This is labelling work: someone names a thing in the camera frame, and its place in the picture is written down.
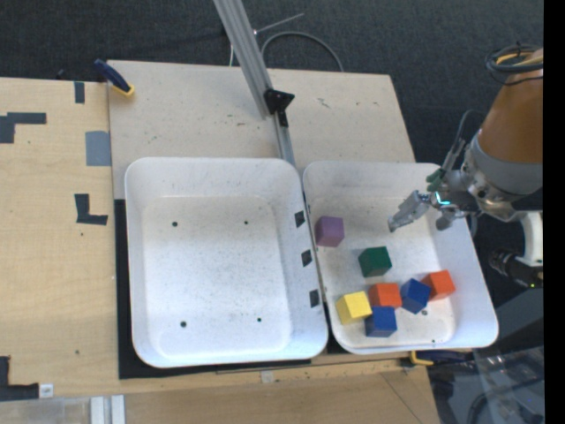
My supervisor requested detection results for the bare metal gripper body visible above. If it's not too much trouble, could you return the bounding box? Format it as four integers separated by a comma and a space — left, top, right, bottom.
430, 165, 531, 223

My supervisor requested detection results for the white plastic tray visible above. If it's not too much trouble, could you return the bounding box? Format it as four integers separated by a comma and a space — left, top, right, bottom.
124, 156, 330, 369
302, 160, 501, 356

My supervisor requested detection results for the green cube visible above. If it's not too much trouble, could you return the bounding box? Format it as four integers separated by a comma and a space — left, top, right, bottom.
358, 246, 393, 278

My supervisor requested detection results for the orange cube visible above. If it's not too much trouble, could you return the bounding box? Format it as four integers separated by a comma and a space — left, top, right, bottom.
367, 282, 403, 309
419, 269, 456, 302

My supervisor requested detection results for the purple cube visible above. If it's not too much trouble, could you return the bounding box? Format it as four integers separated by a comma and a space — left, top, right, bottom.
314, 216, 345, 248

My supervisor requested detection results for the blue cube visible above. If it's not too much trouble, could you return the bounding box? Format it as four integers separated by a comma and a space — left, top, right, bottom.
364, 306, 398, 338
399, 277, 432, 315

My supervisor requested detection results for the thin black rod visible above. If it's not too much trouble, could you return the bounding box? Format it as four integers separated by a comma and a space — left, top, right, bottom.
302, 178, 330, 322

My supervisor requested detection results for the yellow cube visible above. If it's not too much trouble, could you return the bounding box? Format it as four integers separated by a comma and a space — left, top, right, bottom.
335, 290, 373, 325

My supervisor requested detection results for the pale wood board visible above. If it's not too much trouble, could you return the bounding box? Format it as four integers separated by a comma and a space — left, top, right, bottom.
107, 59, 474, 375

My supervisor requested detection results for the black cylinder on white bracket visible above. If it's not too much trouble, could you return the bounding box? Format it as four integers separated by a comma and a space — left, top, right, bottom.
487, 209, 545, 290

